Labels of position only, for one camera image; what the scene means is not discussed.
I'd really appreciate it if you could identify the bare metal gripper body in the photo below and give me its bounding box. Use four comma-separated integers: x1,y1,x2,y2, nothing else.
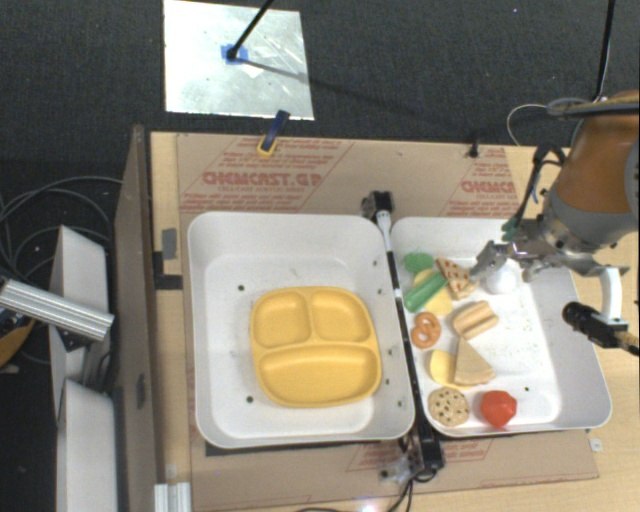
509,218,629,276

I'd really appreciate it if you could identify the white toy egg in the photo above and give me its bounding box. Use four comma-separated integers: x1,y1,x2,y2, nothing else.
485,266,518,296

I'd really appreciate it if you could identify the toy pizza slice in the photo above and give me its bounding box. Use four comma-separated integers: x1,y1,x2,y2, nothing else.
434,256,479,302

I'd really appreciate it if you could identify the tan toy hot dog bun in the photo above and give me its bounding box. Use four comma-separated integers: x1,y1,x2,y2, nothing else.
451,300,500,341

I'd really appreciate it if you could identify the green rounded toy vegetable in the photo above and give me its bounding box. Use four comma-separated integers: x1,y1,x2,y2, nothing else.
403,251,436,274

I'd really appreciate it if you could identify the white plastic tray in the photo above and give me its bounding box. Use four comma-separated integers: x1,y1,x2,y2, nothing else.
187,210,417,450
389,215,614,439

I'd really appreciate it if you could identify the orange toy pretzel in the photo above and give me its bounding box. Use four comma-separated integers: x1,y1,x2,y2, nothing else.
410,311,443,350

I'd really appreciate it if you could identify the thin black and white rod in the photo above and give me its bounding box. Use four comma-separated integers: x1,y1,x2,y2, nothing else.
377,211,432,454

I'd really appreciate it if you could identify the tan toy bread wedge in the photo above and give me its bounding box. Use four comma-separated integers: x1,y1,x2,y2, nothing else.
453,337,497,387

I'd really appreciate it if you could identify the yellow toy chip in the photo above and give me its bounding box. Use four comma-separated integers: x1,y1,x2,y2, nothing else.
428,349,458,387

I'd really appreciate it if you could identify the red toy tomato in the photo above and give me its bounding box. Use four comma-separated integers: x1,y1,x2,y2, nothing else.
480,390,519,429

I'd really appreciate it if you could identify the chocolate chip toy biscuit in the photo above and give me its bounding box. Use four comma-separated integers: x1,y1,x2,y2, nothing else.
427,386,471,428

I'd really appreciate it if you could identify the yellow divided plate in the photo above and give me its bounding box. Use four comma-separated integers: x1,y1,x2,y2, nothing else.
248,285,384,409

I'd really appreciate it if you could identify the brown cardboard board red print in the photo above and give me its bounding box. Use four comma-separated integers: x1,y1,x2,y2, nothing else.
174,131,601,512

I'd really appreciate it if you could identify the black cylinder on white bracket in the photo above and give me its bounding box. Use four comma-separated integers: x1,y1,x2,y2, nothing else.
561,266,632,350

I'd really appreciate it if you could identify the black block with thin wires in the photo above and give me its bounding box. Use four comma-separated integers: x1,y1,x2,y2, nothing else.
361,190,397,222
416,428,447,474

